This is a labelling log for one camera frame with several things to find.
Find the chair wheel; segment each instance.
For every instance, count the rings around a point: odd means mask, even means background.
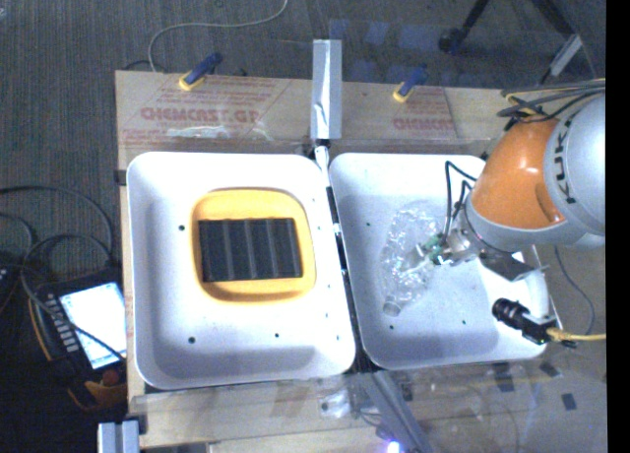
[[[457,54],[466,38],[466,32],[458,28],[445,30],[437,43],[440,50],[447,54]]]

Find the clear plastic bottle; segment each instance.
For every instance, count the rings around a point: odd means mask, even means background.
[[[441,228],[435,217],[426,214],[426,206],[420,201],[404,205],[394,215],[379,262],[385,314],[398,316],[426,291],[436,266],[427,258],[406,271],[406,259],[419,243],[434,240]]]

